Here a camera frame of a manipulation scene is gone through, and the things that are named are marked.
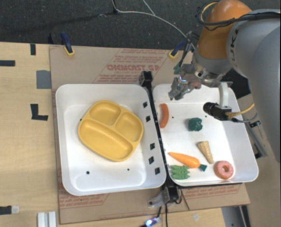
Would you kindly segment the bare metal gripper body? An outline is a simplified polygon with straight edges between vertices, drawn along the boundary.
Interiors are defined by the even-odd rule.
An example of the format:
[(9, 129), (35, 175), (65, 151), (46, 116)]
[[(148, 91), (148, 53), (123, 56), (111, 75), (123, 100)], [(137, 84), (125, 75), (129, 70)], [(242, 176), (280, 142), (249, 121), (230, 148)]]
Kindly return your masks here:
[(202, 85), (218, 87), (221, 83), (226, 83), (228, 87), (231, 87), (233, 84), (232, 81), (222, 81), (224, 74), (215, 74), (194, 64), (177, 64), (175, 75), (175, 90), (177, 91), (200, 89)]

